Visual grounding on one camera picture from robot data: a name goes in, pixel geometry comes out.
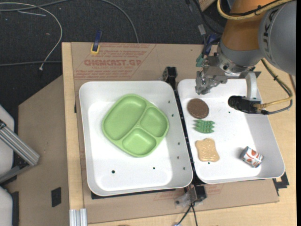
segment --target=cardboard box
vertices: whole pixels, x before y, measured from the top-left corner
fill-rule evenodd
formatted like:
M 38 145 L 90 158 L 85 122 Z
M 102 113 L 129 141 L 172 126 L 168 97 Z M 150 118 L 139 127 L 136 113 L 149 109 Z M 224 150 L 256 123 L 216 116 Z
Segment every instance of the cardboard box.
M 78 95 L 81 85 L 88 81 L 160 80 L 166 66 L 177 68 L 177 82 L 195 78 L 196 71 L 199 70 L 195 63 L 202 47 L 200 45 L 102 43 L 96 55 L 90 53 L 91 43 L 73 42 L 71 48 L 82 188 L 84 206 L 88 211 L 88 223 L 184 212 L 183 207 L 175 204 L 175 199 L 184 194 L 184 188 L 136 195 L 93 197 L 87 184 Z M 207 198 L 196 206 L 196 211 L 279 201 L 272 179 L 205 185 L 205 190 Z
M 104 56 L 110 56 L 106 57 L 106 59 L 113 59 L 113 55 L 119 56 L 118 53 L 122 49 L 122 45 L 107 44 L 107 46 L 104 46 L 103 48 L 106 48 L 107 53 Z M 195 71 L 198 70 L 195 67 L 195 59 L 202 49 L 200 45 L 157 44 L 149 45 L 152 49 L 147 52 L 148 50 L 145 50 L 146 45 L 137 47 L 135 44 L 125 44 L 125 46 L 128 48 L 132 46 L 131 50 L 133 52 L 128 54 L 126 58 L 119 57 L 119 59 L 143 61 L 143 63 L 140 63 L 141 67 L 137 68 L 135 73 L 132 73 L 134 70 L 129 71 L 132 78 L 136 80 L 140 78 L 160 78 L 166 66 L 177 67 L 177 81 L 184 78 L 194 78 Z M 91 43 L 72 43 L 74 65 L 84 63 L 85 58 L 90 56 L 90 48 Z M 140 51 L 140 56 L 144 54 L 146 58 L 143 60 L 139 55 L 135 55 L 134 51 L 136 51 L 135 53 Z M 78 67 L 79 70 L 82 70 L 80 73 L 84 73 L 83 71 L 87 73 L 85 74 L 86 79 L 93 73 L 91 68 L 85 69 L 88 67 Z M 267 95 L 276 98 L 277 96 L 283 96 L 277 90 L 278 85 L 275 85 L 275 87 L 270 84 L 267 87 L 263 86 L 265 81 L 270 80 L 272 80 L 270 75 L 266 71 L 262 71 L 258 83 L 266 101 L 270 101 L 270 98 L 266 97 Z M 67 155 L 70 152 L 67 152 L 65 147 L 68 142 L 66 142 L 65 136 L 64 99 L 66 100 L 63 93 L 63 78 L 60 77 L 19 106 L 19 136 L 41 155 L 39 164 L 36 167 L 23 172 L 17 177 L 16 181 L 6 186 L 10 192 L 19 192 L 19 226 L 67 226 L 69 224 L 69 209 L 74 209 L 74 206 L 69 207 L 68 187 L 71 187 L 71 182 L 75 182 L 75 180 L 80 180 L 83 185 L 84 207 L 87 209 L 89 225 L 95 225 L 93 223 L 104 226 L 118 225 L 118 223 L 112 223 L 112 221 L 170 215 L 186 211 L 186 208 L 178 207 L 174 202 L 175 198 L 183 195 L 183 189 L 134 196 L 92 199 L 91 191 L 85 180 L 84 163 L 81 164 L 81 178 L 74 178 L 73 174 L 67 175 Z M 71 110 L 74 113 L 74 103 L 72 103 Z M 293 132 L 293 127 L 295 127 L 295 108 L 291 108 L 289 112 L 271 116 L 270 119 L 275 125 L 273 129 L 277 141 L 280 142 L 281 149 L 283 149 L 290 182 L 289 187 L 281 190 L 281 197 L 279 198 L 272 179 L 205 185 L 207 198 L 196 206 L 196 211 L 203 211 L 202 216 L 199 218 L 203 225 L 233 225 L 233 222 L 237 225 L 252 225 L 254 223 L 253 215 L 256 215 L 263 225 L 271 223 L 273 225 L 296 225 L 296 155 L 295 140 L 293 140 L 292 136 L 295 135 L 295 131 Z M 81 162 L 84 159 L 85 154 L 83 152 L 81 153 Z M 62 189 L 62 203 L 52 207 L 51 191 L 58 187 Z M 69 200 L 74 204 L 74 198 L 69 198 Z M 266 203 L 270 204 L 236 207 Z M 181 217 L 182 214 L 167 216 L 167 223 L 158 225 L 171 225 L 172 220 L 179 220 Z M 153 222 L 161 222 L 162 218 L 158 217 L 155 219 L 152 217 L 149 219 L 150 222 L 146 224 L 147 220 L 137 219 L 135 221 L 127 221 L 126 224 L 156 225 Z

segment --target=soda can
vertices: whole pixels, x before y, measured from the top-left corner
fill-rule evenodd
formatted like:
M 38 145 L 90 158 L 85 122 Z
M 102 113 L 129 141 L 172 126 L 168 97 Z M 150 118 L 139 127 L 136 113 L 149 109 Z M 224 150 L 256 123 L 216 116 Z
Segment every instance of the soda can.
M 252 167 L 257 168 L 263 160 L 263 155 L 260 155 L 257 151 L 254 151 L 247 146 L 242 151 L 240 158 L 246 163 L 250 164 Z

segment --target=white cable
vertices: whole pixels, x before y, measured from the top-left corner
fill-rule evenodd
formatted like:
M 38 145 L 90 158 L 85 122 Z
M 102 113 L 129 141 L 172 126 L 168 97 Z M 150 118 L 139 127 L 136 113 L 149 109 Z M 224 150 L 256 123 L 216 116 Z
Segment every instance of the white cable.
M 35 7 L 35 5 L 32 5 L 32 4 L 26 4 L 26 3 L 21 3 L 21 2 L 0 2 L 0 5 L 1 4 L 18 4 L 18 5 L 26 5 L 26 6 L 31 6 L 31 7 Z M 60 35 L 60 38 L 59 40 L 57 41 L 56 45 L 52 48 L 52 50 L 48 53 L 48 55 L 46 56 L 46 58 L 44 59 L 44 62 L 49 58 L 49 56 L 52 54 L 52 52 L 56 49 L 56 47 L 59 45 L 59 43 L 61 42 L 62 40 L 62 37 L 63 37 L 63 28 L 62 28 L 62 25 L 61 23 L 58 21 L 57 17 L 55 15 L 53 15 L 51 12 L 49 12 L 48 10 L 44 9 L 44 8 L 39 8 L 45 12 L 47 12 L 48 14 L 50 14 L 55 20 L 56 22 L 58 23 L 58 25 L 60 26 L 60 30 L 61 30 L 61 35 Z M 41 64 L 40 66 L 40 70 L 43 70 L 43 66 L 44 66 L 44 63 Z
M 55 4 L 59 4 L 59 3 L 63 3 L 63 2 L 68 2 L 68 1 L 74 1 L 74 0 L 59 0 L 59 1 L 54 1 L 54 2 L 50 2 L 50 3 L 45 3 L 45 4 L 42 4 L 42 5 L 38 5 L 38 6 L 29 7 L 29 8 L 0 9 L 0 12 L 25 11 L 25 10 L 31 10 L 31 9 L 34 9 L 34 8 L 47 7 L 47 6 L 51 6 L 51 5 L 55 5 Z M 122 8 L 120 8 L 116 4 L 114 4 L 110 1 L 107 1 L 107 0 L 96 0 L 96 1 L 101 1 L 101 2 L 104 2 L 104 3 L 110 4 L 113 7 L 117 8 L 119 11 L 121 11 L 127 17 L 128 21 L 130 22 L 130 24 L 131 24 L 131 26 L 134 30 L 137 43 L 139 43 L 138 34 L 137 34 L 136 28 L 134 26 L 134 23 L 131 20 L 131 18 L 129 17 L 129 15 Z

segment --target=blue clamp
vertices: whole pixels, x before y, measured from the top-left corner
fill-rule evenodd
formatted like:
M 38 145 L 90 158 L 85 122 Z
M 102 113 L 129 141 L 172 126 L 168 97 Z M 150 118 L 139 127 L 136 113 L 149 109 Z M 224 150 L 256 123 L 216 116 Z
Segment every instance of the blue clamp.
M 92 54 L 98 54 L 102 36 L 103 36 L 103 32 L 101 30 L 97 30 L 94 43 L 92 44 L 90 50 Z
M 205 49 L 205 55 L 209 55 L 210 50 L 211 50 L 211 46 L 212 46 L 211 42 L 215 41 L 216 39 L 217 39 L 217 36 L 214 33 L 209 35 L 209 38 L 208 38 L 208 41 L 207 41 L 207 47 L 204 48 Z

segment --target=cookie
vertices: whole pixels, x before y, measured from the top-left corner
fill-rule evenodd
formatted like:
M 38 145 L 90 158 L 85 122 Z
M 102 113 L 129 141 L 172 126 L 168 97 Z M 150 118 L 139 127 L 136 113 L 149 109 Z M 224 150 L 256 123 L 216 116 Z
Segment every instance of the cookie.
M 187 104 L 187 110 L 190 115 L 197 119 L 203 119 L 209 114 L 209 107 L 205 101 L 195 98 Z
M 197 141 L 196 148 L 198 150 L 198 158 L 200 161 L 215 162 L 220 159 L 220 156 L 215 148 L 215 141 L 211 138 Z

